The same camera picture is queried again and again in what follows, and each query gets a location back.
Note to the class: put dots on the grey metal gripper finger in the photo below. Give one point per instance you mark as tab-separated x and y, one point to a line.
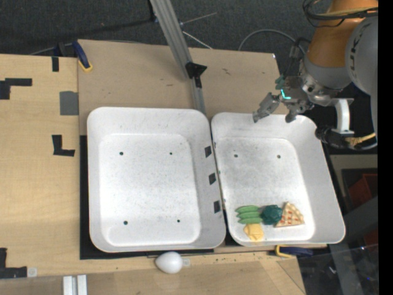
292	113
266	105

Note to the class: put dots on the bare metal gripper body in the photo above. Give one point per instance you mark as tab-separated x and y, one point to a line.
299	95

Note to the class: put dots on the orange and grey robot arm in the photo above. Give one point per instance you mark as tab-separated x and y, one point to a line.
330	41

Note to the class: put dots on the white plastic tray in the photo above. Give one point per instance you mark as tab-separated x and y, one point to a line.
264	177
150	180

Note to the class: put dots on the pizza slice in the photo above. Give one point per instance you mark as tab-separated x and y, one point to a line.
290	216

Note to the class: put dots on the dark green broccoli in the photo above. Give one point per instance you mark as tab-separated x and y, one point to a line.
271	214

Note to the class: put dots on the green pea pods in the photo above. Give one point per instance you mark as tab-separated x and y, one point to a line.
248	214

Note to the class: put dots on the yellow toy food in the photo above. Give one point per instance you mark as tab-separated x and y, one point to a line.
254	232

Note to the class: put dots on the white egg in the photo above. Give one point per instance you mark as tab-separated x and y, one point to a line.
169	262

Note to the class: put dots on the black cylinder on white bracket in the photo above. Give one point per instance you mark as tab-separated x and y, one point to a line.
343	115

